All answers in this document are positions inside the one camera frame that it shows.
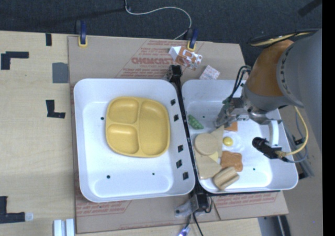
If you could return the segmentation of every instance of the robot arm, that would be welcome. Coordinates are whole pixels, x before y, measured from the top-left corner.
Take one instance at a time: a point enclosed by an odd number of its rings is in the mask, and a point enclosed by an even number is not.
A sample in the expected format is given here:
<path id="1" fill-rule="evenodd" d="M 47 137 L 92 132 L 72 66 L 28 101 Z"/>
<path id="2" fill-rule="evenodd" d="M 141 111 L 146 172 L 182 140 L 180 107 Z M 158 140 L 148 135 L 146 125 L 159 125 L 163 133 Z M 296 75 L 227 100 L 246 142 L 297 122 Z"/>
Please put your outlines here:
<path id="1" fill-rule="evenodd" d="M 246 116 L 263 125 L 281 106 L 304 107 L 322 150 L 322 29 L 310 37 L 278 42 L 262 51 L 240 98 L 224 101 L 216 126 Z"/>

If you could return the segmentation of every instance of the blue clip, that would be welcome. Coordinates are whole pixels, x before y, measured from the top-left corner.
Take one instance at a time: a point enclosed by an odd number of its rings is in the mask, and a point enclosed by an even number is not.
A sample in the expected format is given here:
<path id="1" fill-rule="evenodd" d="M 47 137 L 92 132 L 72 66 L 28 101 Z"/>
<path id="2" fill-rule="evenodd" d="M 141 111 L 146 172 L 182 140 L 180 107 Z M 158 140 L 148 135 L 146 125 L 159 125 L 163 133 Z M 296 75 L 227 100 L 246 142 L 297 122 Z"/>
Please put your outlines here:
<path id="1" fill-rule="evenodd" d="M 86 23 L 80 20 L 80 34 L 78 37 L 78 44 L 82 48 L 87 47 Z"/>
<path id="2" fill-rule="evenodd" d="M 195 42 L 196 42 L 197 38 L 198 38 L 198 29 L 195 28 L 193 30 L 193 34 L 192 34 L 191 40 L 188 41 L 188 43 L 187 43 L 187 49 L 189 49 L 192 52 L 195 51 Z"/>

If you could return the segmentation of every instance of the wooden table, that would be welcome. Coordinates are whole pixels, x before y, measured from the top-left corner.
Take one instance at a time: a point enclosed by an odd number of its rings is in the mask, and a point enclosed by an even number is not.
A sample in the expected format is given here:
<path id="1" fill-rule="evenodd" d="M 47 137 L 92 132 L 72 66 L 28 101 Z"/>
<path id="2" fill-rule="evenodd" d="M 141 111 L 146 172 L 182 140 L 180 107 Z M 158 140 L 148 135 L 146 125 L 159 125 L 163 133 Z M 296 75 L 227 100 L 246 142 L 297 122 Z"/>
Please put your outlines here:
<path id="1" fill-rule="evenodd" d="M 52 235 L 56 219 L 75 218 L 70 86 L 54 84 L 52 63 L 68 62 L 67 35 L 0 31 L 0 53 L 29 51 L 0 70 L 0 196 L 7 212 L 32 212 L 33 221 L 0 224 L 1 235 Z M 46 100 L 65 118 L 47 118 Z M 200 224 L 204 235 L 261 235 L 257 218 Z M 88 235 L 177 235 L 182 226 Z M 200 235 L 191 224 L 189 235 Z"/>

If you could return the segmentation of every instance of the black floor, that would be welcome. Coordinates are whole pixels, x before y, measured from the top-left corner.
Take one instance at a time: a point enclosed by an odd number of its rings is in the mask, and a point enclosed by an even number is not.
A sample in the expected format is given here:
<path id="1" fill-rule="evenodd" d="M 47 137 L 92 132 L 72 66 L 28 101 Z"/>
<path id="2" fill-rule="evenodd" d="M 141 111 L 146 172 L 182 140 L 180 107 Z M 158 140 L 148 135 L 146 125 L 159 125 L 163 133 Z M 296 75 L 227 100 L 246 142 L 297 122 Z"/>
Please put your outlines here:
<path id="1" fill-rule="evenodd" d="M 260 52 L 247 45 L 250 38 L 322 27 L 322 0 L 127 1 L 134 13 L 182 8 L 198 40 L 239 43 L 249 65 Z M 0 0 L 0 30 L 75 33 L 76 20 L 84 20 L 89 35 L 173 39 L 189 25 L 179 10 L 134 16 L 124 6 L 124 0 Z"/>

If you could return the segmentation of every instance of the yellow cable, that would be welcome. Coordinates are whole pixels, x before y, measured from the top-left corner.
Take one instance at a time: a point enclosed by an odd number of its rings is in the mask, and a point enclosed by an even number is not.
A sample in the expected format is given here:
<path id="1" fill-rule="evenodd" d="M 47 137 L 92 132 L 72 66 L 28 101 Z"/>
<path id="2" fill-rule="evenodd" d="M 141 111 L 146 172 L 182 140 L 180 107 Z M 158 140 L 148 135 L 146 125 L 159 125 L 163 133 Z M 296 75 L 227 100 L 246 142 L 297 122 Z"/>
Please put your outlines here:
<path id="1" fill-rule="evenodd" d="M 291 152 L 284 152 L 284 151 L 276 151 L 276 154 L 278 155 L 279 158 L 285 157 L 285 156 L 289 156 L 289 155 L 293 155 L 296 154 L 298 152 L 300 152 L 302 149 L 304 149 L 304 147 L 307 145 L 307 141 L 308 141 L 308 128 L 307 125 L 300 113 L 300 111 L 298 110 L 298 108 L 296 106 L 294 106 L 295 111 L 298 113 L 298 116 L 300 118 L 300 120 L 302 121 L 304 127 L 305 127 L 305 131 L 306 131 L 306 136 L 305 136 L 305 140 L 304 143 L 301 145 L 301 147 L 295 151 L 291 151 Z"/>

